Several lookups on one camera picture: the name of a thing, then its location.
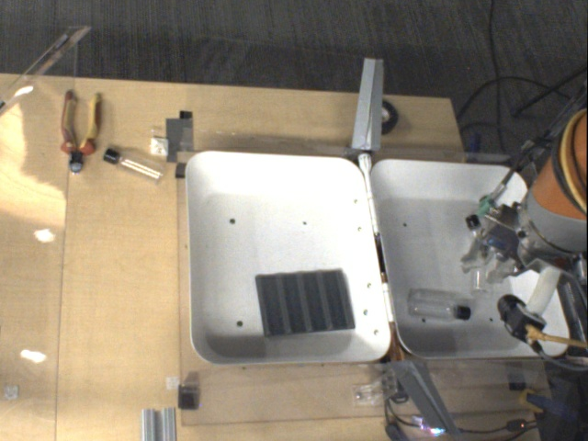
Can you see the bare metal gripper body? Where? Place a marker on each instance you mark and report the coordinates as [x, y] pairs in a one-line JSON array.
[[507, 230]]

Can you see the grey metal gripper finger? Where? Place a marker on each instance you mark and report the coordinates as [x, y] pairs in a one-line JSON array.
[[473, 253], [503, 269]]

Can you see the clear bottle with black cap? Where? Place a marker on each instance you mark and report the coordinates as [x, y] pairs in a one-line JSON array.
[[135, 166], [432, 303], [480, 283]]

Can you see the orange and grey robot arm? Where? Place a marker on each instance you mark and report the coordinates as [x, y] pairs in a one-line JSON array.
[[546, 191]]

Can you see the white plastic tray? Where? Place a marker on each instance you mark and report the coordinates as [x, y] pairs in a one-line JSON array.
[[275, 228], [427, 255]]

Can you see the black tape roll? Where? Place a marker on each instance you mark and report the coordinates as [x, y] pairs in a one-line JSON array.
[[391, 117]]

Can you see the black ribbed foam block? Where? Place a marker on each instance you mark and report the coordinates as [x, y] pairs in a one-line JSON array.
[[305, 303]]

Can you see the small clear plastic bag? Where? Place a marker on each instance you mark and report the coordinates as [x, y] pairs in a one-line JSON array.
[[159, 145], [367, 393]]

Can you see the red and yellow pliers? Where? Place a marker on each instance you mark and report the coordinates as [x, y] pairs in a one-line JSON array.
[[89, 131]]

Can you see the black cylinder on white bracket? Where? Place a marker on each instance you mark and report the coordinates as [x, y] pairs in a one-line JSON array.
[[516, 315]]

